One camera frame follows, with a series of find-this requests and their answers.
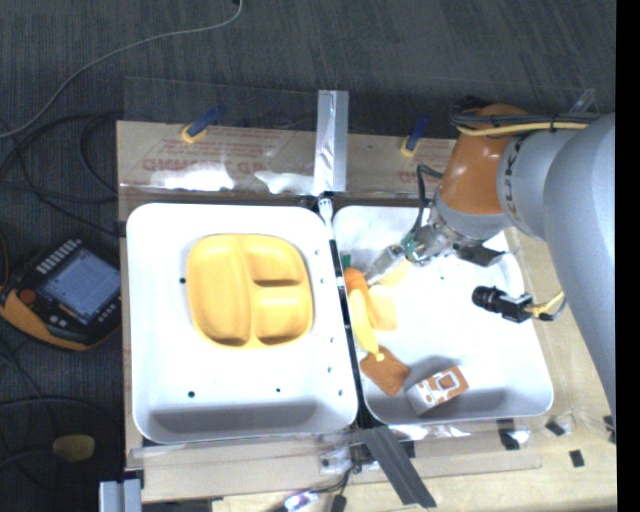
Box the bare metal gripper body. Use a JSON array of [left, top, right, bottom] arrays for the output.
[[402, 223, 465, 266]]

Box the pale yellow slice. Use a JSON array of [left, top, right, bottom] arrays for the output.
[[378, 259, 413, 288]]

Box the orange carrot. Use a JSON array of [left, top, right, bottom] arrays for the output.
[[340, 253, 374, 294]]

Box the yellow banana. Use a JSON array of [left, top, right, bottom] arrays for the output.
[[347, 287, 387, 363]]

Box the white plastic tray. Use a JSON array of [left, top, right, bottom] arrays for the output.
[[125, 201, 360, 446], [331, 204, 556, 427]]

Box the brown toast bread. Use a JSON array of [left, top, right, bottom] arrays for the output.
[[359, 345, 412, 398]]

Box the orange and white carton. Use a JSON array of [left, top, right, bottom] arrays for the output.
[[404, 365, 471, 418]]

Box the yellow divided plate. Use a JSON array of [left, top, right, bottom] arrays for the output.
[[185, 232, 317, 350]]

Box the brown cardboard board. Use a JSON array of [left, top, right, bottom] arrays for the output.
[[115, 119, 574, 504]]

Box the yellow oval object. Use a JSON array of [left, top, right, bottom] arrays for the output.
[[51, 433, 97, 463]]

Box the black cylinder on white bracket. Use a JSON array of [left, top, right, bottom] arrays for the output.
[[457, 238, 535, 324]]

